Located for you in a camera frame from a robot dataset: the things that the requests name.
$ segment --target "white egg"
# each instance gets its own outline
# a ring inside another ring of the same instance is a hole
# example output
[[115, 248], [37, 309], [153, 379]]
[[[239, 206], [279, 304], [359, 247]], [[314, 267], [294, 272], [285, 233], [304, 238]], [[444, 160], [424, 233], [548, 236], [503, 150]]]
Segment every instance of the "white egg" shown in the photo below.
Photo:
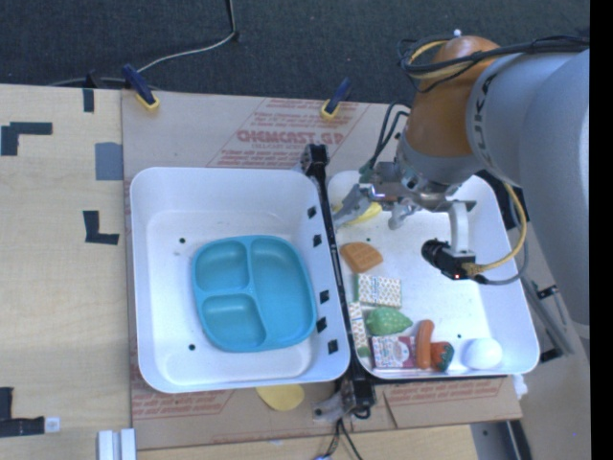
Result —
[[502, 346], [491, 337], [472, 340], [464, 352], [464, 365], [474, 370], [488, 370], [502, 361]]

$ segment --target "yellow disc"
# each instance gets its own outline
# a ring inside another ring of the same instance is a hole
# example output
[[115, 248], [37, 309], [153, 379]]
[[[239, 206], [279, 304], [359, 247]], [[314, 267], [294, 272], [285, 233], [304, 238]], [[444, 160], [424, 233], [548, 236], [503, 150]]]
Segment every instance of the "yellow disc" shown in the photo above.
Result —
[[305, 389], [301, 385], [272, 385], [256, 387], [260, 398], [275, 410], [295, 409], [305, 399]]

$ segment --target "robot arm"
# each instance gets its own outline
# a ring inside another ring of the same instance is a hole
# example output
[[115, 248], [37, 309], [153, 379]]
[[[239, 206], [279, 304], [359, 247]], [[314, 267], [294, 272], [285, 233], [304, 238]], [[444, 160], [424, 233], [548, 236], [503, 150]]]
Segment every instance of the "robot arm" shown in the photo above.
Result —
[[[439, 51], [429, 63], [415, 64], [434, 47]], [[466, 247], [456, 250], [462, 245], [462, 202], [449, 197], [482, 170], [510, 194], [521, 188], [589, 355], [589, 42], [554, 37], [501, 48], [477, 36], [434, 37], [418, 41], [400, 65], [420, 81], [420, 93], [394, 162], [370, 166], [361, 179], [370, 185], [361, 194], [392, 213], [392, 229], [417, 210], [449, 213], [457, 239], [425, 244], [422, 253], [434, 265], [453, 269], [457, 263], [470, 277], [479, 272], [471, 272], [474, 258]], [[466, 254], [468, 260], [462, 259]]]

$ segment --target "white plastic tray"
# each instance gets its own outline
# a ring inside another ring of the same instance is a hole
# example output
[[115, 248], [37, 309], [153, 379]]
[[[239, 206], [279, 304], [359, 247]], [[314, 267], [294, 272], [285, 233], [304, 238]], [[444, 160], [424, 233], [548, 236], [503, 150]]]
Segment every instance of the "white plastic tray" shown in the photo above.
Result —
[[[347, 370], [349, 343], [322, 210], [302, 173], [146, 169], [131, 183], [130, 209], [138, 362], [153, 388], [179, 393], [329, 381]], [[320, 325], [299, 344], [227, 353], [204, 334], [191, 286], [193, 254], [204, 243], [244, 235], [282, 237], [303, 256]]]
[[[330, 204], [340, 205], [357, 181], [357, 172], [335, 175], [329, 181]], [[507, 255], [511, 251], [510, 242], [489, 184], [473, 176], [454, 197], [477, 201], [468, 213], [469, 242], [476, 253], [477, 263], [490, 263]], [[386, 380], [513, 375], [531, 371], [540, 352], [521, 283], [484, 286], [469, 280], [451, 281], [420, 253], [427, 240], [450, 241], [448, 215], [420, 211], [408, 217], [397, 230], [388, 228], [389, 217], [390, 213], [381, 212], [367, 221], [341, 226], [336, 232], [337, 245], [368, 242], [377, 248], [383, 256], [383, 263], [368, 273], [401, 279], [401, 311], [414, 322], [404, 334], [415, 334], [419, 322], [430, 319], [435, 323], [433, 340], [449, 341], [455, 348], [455, 356], [444, 373], [377, 369], [369, 357], [360, 358], [364, 368]], [[341, 268], [347, 299], [351, 301], [354, 296], [352, 271], [342, 258]], [[485, 276], [490, 280], [505, 280], [516, 272], [515, 262], [510, 261], [488, 271]], [[499, 366], [473, 370], [463, 365], [466, 345], [478, 337], [493, 337], [500, 342], [504, 355]]]

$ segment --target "cable connector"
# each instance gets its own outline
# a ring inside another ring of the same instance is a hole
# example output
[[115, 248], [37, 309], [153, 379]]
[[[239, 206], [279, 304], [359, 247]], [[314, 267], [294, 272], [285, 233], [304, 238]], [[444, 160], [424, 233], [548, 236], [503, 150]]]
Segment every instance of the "cable connector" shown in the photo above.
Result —
[[147, 82], [143, 76], [138, 73], [136, 68], [130, 64], [124, 65], [122, 68], [122, 74], [125, 80], [136, 92], [136, 99], [146, 109], [152, 110], [160, 105], [160, 101], [153, 95], [151, 89], [147, 85]]
[[330, 99], [324, 102], [320, 110], [324, 119], [334, 119], [338, 112], [338, 106], [345, 101], [352, 92], [352, 83], [349, 78], [344, 78]]

